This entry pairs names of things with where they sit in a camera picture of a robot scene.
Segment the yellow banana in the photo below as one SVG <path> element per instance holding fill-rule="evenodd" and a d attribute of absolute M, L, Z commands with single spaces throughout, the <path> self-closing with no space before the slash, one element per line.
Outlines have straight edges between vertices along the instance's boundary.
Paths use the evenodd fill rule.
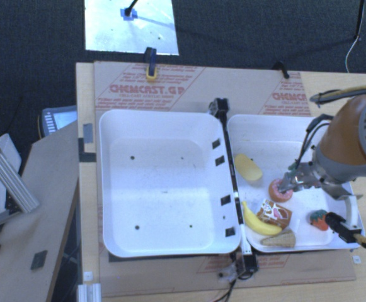
<path fill-rule="evenodd" d="M 244 208 L 244 222 L 255 232 L 261 235 L 273 236 L 282 231 L 282 228 L 280 228 L 279 226 L 264 223 L 263 221 L 258 219 L 258 217 L 247 207 L 247 203 L 245 201 L 242 202 L 242 205 Z"/>

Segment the donut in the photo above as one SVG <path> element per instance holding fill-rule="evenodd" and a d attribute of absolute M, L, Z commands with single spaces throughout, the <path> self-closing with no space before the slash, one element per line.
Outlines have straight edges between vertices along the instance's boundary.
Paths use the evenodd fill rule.
<path fill-rule="evenodd" d="M 284 193 L 280 193 L 278 191 L 278 187 L 280 183 L 282 182 L 282 179 L 275 179 L 271 182 L 270 187 L 268 187 L 268 192 L 270 194 L 271 199 L 276 203 L 284 203 L 288 201 L 294 191 L 292 189 L 285 191 Z"/>

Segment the white tray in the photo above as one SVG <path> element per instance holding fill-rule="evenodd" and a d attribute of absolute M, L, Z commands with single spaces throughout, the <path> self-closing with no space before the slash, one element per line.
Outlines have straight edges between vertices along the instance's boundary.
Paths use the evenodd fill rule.
<path fill-rule="evenodd" d="M 272 180 L 282 178 L 287 167 L 299 156 L 300 146 L 306 128 L 312 118 L 293 116 L 266 115 L 236 115 L 228 123 L 229 137 L 233 157 L 245 154 L 263 171 L 263 177 L 251 184 L 236 172 L 239 196 L 241 201 L 247 201 L 251 210 L 258 211 L 261 202 L 269 197 L 268 186 Z M 317 145 L 322 137 L 321 128 L 313 138 Z M 311 150 L 306 152 L 302 161 L 311 160 Z M 265 236 L 259 235 L 246 227 L 249 243 L 262 252 L 293 252 L 303 250 L 355 249 L 357 243 L 345 243 L 338 234 L 331 230 L 322 232 L 309 224 L 311 211 L 324 209 L 341 216 L 346 216 L 344 201 L 335 201 L 322 189 L 307 189 L 294 193 L 286 203 L 280 204 L 293 212 L 289 227 L 295 232 L 296 246 L 294 248 L 268 247 L 260 243 Z"/>
<path fill-rule="evenodd" d="M 216 118 L 114 109 L 101 117 L 99 135 L 103 238 L 112 254 L 225 254 L 237 248 L 231 175 Z M 230 203 L 221 204 L 226 196 Z"/>

